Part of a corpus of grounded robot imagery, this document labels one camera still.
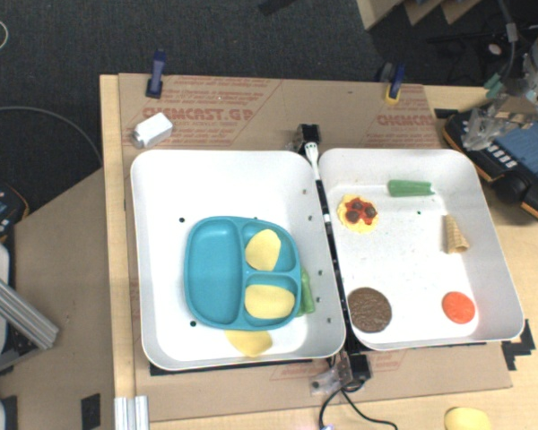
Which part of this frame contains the light green toy vegetable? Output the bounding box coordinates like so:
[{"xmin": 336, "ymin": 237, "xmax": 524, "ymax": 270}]
[{"xmin": 295, "ymin": 266, "xmax": 317, "ymax": 318}]

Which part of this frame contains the green toy okra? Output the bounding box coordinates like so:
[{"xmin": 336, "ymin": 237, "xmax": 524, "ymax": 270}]
[{"xmin": 386, "ymin": 178, "xmax": 437, "ymax": 198}]

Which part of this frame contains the small white carton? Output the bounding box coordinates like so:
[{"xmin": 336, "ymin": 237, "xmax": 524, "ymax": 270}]
[{"xmin": 129, "ymin": 111, "xmax": 175, "ymax": 150}]

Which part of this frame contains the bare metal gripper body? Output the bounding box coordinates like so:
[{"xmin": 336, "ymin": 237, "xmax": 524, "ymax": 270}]
[{"xmin": 501, "ymin": 76, "xmax": 538, "ymax": 125}]

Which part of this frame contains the white plastic tray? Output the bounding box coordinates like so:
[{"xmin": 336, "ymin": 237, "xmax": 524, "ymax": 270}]
[
  {"xmin": 317, "ymin": 147, "xmax": 525, "ymax": 352},
  {"xmin": 129, "ymin": 149, "xmax": 347, "ymax": 372}
]

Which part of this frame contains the tan ice cream cone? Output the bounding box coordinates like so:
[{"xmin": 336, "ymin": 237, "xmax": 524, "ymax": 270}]
[{"xmin": 442, "ymin": 213, "xmax": 471, "ymax": 255}]

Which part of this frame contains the brown round biscuit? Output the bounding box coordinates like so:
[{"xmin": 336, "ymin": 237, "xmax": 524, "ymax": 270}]
[{"xmin": 346, "ymin": 286, "xmax": 394, "ymax": 334}]

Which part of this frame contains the yellow potato slice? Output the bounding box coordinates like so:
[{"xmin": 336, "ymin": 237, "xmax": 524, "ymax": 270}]
[
  {"xmin": 243, "ymin": 228, "xmax": 282, "ymax": 272},
  {"xmin": 242, "ymin": 283, "xmax": 297, "ymax": 321},
  {"xmin": 223, "ymin": 329, "xmax": 274, "ymax": 358}
]

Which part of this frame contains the thin black and white rod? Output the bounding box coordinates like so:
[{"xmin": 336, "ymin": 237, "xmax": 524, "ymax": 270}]
[{"xmin": 303, "ymin": 142, "xmax": 356, "ymax": 354}]

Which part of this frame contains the orange round slice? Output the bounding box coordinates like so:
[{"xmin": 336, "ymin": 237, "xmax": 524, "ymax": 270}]
[{"xmin": 440, "ymin": 290, "xmax": 477, "ymax": 325}]

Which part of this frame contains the round toy pizza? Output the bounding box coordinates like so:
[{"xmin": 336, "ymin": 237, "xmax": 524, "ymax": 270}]
[{"xmin": 336, "ymin": 193, "xmax": 380, "ymax": 236}]

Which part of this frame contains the brown cardboard board red print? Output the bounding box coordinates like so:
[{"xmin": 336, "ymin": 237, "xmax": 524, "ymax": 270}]
[{"xmin": 117, "ymin": 73, "xmax": 526, "ymax": 423}]

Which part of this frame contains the yellow toy lemon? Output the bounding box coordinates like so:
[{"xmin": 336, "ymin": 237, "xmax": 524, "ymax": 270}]
[{"xmin": 443, "ymin": 406, "xmax": 492, "ymax": 430}]

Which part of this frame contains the blue divided plate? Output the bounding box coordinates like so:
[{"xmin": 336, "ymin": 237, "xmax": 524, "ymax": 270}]
[{"xmin": 183, "ymin": 215, "xmax": 303, "ymax": 332}]

